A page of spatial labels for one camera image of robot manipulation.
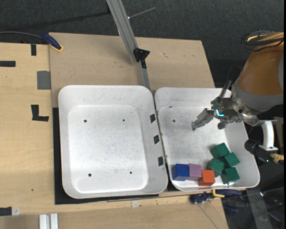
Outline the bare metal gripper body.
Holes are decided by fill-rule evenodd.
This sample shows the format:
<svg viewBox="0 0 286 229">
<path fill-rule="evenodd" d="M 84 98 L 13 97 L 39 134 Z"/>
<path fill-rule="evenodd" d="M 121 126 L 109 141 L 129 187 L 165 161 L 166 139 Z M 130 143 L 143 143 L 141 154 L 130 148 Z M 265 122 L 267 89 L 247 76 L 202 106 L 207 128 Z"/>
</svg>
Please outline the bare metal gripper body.
<svg viewBox="0 0 286 229">
<path fill-rule="evenodd" d="M 227 120 L 231 123 L 244 122 L 251 126 L 261 125 L 258 118 L 260 114 L 248 107 L 240 98 L 215 98 L 213 100 L 214 117 L 221 120 Z"/>
</svg>

